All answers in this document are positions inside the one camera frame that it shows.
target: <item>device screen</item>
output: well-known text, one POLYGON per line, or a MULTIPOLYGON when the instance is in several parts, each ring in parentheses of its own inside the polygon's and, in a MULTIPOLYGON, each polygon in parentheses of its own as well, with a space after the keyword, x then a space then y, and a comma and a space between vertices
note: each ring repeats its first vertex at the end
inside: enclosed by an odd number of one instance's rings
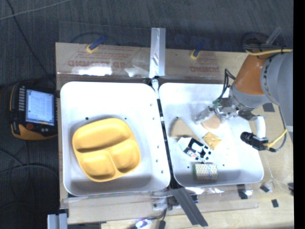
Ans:
POLYGON ((54 95, 34 90, 27 90, 27 122, 54 125, 54 95))

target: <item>handheld device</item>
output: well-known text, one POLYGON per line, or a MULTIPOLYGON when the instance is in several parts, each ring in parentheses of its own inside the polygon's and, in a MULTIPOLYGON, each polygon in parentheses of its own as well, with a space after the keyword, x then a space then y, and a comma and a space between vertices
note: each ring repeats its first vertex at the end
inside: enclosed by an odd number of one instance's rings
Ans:
POLYGON ((44 140, 57 136, 55 90, 31 82, 14 85, 10 96, 11 131, 23 140, 44 140))

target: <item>white plastic tray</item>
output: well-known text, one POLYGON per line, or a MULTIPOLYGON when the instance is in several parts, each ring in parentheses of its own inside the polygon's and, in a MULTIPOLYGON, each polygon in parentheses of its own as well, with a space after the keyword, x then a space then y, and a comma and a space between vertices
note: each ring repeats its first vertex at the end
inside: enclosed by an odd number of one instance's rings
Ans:
POLYGON ((217 165, 219 178, 215 182, 195 180, 192 166, 196 162, 180 149, 176 138, 169 137, 177 117, 182 118, 199 138, 208 133, 201 124, 196 125, 195 117, 211 105, 222 88, 223 85, 217 84, 164 83, 159 89, 173 174, 184 187, 257 183, 264 176, 258 151, 240 139, 242 132, 251 132, 248 121, 241 117, 231 118, 217 130, 210 131, 222 140, 209 159, 217 165))
POLYGON ((63 183, 75 196, 159 191, 170 182, 162 126, 155 93, 142 83, 70 82, 61 89, 63 183), (131 128, 141 151, 141 163, 131 173, 94 182, 82 172, 71 140, 81 126, 116 117, 131 128))

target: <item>blue clamp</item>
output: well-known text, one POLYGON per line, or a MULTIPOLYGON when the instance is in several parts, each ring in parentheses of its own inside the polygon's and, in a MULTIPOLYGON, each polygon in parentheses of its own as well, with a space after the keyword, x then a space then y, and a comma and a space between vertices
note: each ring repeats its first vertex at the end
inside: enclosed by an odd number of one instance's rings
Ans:
POLYGON ((192 51, 192 54, 191 54, 192 59, 197 59, 198 58, 199 52, 203 48, 203 45, 204 45, 204 40, 201 40, 200 43, 197 45, 196 49, 194 49, 192 51))
POLYGON ((93 53, 98 49, 98 46, 104 43, 108 39, 108 36, 101 36, 98 39, 96 39, 93 43, 89 44, 87 46, 87 51, 89 53, 93 53))

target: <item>yellow plate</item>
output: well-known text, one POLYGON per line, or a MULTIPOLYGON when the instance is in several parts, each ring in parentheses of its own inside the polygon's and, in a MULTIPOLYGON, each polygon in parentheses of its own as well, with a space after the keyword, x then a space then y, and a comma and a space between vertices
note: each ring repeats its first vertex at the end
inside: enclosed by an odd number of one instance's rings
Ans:
POLYGON ((121 119, 92 122, 76 130, 73 150, 85 175, 92 181, 110 181, 128 174, 141 162, 138 143, 121 119))

